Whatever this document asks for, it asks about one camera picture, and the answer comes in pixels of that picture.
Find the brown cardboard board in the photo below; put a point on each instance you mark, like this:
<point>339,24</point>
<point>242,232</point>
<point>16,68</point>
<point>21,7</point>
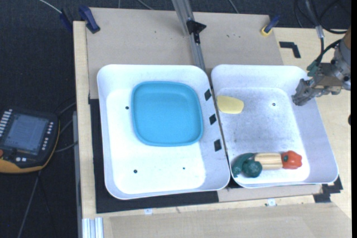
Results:
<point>145,36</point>

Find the white plastic tray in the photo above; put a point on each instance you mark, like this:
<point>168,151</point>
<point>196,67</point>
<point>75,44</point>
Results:
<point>265,131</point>
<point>156,170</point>

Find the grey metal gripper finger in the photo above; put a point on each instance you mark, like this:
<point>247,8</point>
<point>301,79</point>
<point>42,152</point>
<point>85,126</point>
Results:
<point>301,88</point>
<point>305,98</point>

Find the blue plate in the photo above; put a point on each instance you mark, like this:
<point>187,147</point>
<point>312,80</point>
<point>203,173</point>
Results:
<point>167,114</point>

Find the red toy pepper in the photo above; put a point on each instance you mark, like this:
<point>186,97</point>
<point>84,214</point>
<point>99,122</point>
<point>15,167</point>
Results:
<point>292,160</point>

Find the yellow toy food piece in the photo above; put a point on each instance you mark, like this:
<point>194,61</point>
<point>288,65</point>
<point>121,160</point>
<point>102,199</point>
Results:
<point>230,104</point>

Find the green curved toy vegetable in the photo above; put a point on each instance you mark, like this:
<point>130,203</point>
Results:
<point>238,164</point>

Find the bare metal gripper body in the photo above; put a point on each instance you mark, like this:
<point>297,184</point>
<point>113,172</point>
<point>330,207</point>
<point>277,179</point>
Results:
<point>329,80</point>

